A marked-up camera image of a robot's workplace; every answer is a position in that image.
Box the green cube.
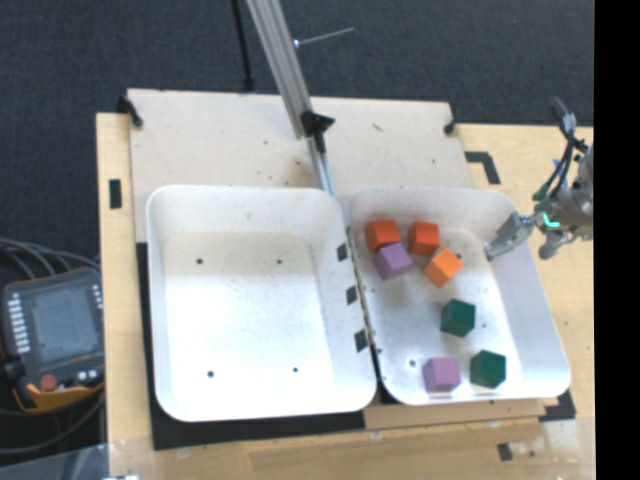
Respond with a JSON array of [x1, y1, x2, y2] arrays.
[[439, 298, 477, 339], [469, 349, 508, 390]]

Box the dark orange cube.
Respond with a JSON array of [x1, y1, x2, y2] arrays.
[[406, 220, 442, 257], [364, 218, 403, 255]]

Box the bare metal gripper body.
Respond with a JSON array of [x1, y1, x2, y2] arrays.
[[547, 143, 595, 242]]

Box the light orange cube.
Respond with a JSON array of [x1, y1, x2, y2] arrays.
[[422, 247, 465, 289]]

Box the pale wood board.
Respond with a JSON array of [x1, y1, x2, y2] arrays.
[[125, 87, 549, 432]]

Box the white plastic tray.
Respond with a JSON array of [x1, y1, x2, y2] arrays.
[[145, 183, 379, 424], [344, 187, 573, 407]]

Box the purple cube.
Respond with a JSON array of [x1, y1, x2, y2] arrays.
[[421, 356, 462, 394], [372, 242, 415, 282]]

